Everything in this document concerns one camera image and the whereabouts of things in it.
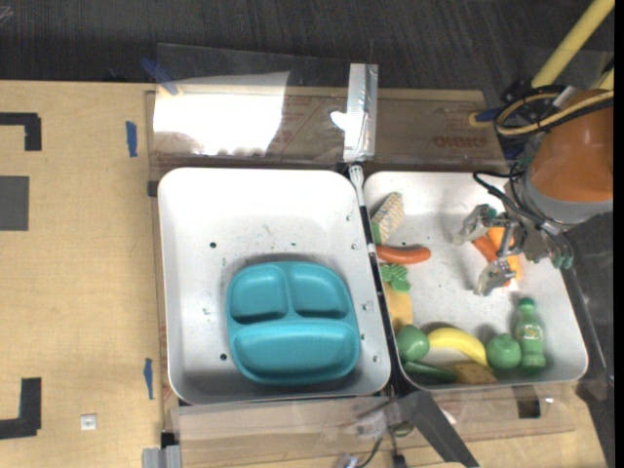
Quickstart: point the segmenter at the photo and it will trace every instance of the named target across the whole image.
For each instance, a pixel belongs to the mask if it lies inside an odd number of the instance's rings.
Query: yellow pole
[[[531,81],[533,88],[552,85],[615,7],[615,0],[594,0]]]
[[[614,71],[615,71],[615,67],[612,67],[611,70],[606,74],[606,77],[603,79],[601,84],[598,86],[599,89],[613,90],[614,74],[615,74]]]

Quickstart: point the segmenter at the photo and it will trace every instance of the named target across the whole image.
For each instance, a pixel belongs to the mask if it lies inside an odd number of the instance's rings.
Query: toy sausage
[[[428,248],[418,248],[416,250],[395,250],[387,246],[377,246],[377,256],[389,263],[420,263],[429,259],[431,251]]]

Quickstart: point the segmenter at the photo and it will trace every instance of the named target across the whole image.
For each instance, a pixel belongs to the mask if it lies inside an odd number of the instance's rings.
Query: green toy food
[[[423,331],[408,324],[397,334],[397,348],[404,361],[417,361],[429,352],[429,338]]]
[[[535,302],[531,298],[522,298],[518,312],[520,320],[516,325],[516,338],[523,353],[520,368],[526,374],[535,374],[546,367],[544,333],[535,314]]]
[[[511,370],[522,360],[520,343],[508,332],[492,338],[486,345],[489,365],[496,370]]]
[[[422,384],[443,385],[454,383],[457,380],[457,375],[454,372],[429,366],[428,364],[403,363],[403,369],[415,381]]]
[[[409,293],[408,268],[398,263],[384,263],[379,266],[381,279],[390,284],[395,292]]]

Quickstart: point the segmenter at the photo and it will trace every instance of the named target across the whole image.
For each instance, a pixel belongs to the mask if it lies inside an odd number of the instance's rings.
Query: teal divided plate
[[[311,385],[346,376],[360,358],[358,323],[342,279],[318,263],[241,270],[227,290],[232,359],[265,385]]]

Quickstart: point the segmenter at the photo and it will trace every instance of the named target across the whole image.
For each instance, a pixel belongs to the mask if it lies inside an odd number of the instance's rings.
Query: green bottle
[[[535,302],[531,298],[522,298],[518,303],[518,313],[520,320],[516,325],[516,339],[523,352],[520,369],[526,374],[535,374],[546,367],[544,332],[535,315]]]

